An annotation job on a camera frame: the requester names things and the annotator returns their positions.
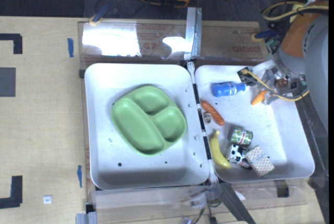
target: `wooden table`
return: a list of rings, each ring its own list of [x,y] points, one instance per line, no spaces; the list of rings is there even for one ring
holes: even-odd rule
[[[76,214],[86,210],[80,21],[85,19],[0,17],[0,33],[23,37],[23,54],[13,54],[12,41],[0,41],[0,67],[16,68],[15,97],[0,97],[0,197],[10,196],[12,176],[23,178],[22,203],[0,209],[0,223],[75,223]],[[73,57],[68,39],[74,42]],[[303,204],[249,213],[257,223],[324,223],[313,189],[304,184],[302,190]],[[52,196],[52,203],[43,202],[45,195]],[[236,222],[229,212],[215,216],[219,223]],[[136,223],[179,223],[180,219]],[[209,222],[203,217],[198,223]]]

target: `blue bottle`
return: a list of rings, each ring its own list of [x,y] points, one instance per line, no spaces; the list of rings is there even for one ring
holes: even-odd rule
[[[235,95],[239,91],[244,91],[246,85],[243,83],[225,82],[212,85],[212,94],[215,97]]]

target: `gray square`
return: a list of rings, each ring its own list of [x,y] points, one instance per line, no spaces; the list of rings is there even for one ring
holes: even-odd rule
[[[0,67],[0,97],[15,97],[16,68]]]

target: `green divided plate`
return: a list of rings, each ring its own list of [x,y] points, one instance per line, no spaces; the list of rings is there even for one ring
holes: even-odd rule
[[[145,156],[165,151],[187,130],[180,109],[155,86],[140,87],[117,100],[111,119],[124,140]]]

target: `banana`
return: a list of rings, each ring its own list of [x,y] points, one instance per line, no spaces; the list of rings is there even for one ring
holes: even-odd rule
[[[218,135],[219,135],[219,131],[216,130],[213,137],[209,141],[212,159],[221,168],[230,169],[231,164],[227,161],[227,159],[225,158],[225,156],[221,153],[219,149]]]

